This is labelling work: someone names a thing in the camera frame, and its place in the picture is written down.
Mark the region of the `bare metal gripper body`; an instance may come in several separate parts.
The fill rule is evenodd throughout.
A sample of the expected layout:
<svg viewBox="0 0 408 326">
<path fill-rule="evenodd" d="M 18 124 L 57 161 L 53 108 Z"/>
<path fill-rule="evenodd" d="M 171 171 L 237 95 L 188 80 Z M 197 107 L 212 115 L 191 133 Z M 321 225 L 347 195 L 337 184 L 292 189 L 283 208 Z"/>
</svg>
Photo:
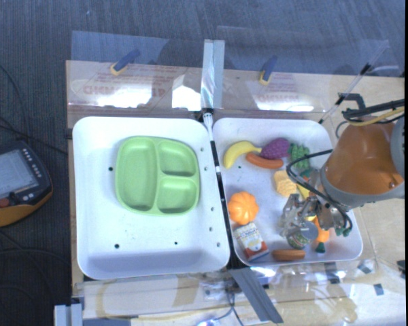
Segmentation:
<svg viewBox="0 0 408 326">
<path fill-rule="evenodd" d="M 312 220 L 316 217 L 318 220 L 323 220 L 329 211 L 330 202 L 317 196 L 309 196 L 301 205 L 301 219 Z"/>
</svg>

